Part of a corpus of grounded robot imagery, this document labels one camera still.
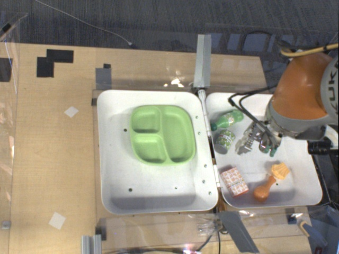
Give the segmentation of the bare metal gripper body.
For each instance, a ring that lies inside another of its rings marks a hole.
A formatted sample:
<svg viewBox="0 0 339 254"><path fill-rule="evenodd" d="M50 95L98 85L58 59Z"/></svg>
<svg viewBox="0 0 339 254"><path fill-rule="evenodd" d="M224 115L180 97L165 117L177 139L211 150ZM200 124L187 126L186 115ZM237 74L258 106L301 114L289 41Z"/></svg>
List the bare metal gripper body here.
<svg viewBox="0 0 339 254"><path fill-rule="evenodd" d="M277 150L281 144L283 134L276 128L272 121L256 121L254 122L255 128L259 130L260 137L259 149L260 150Z"/></svg>

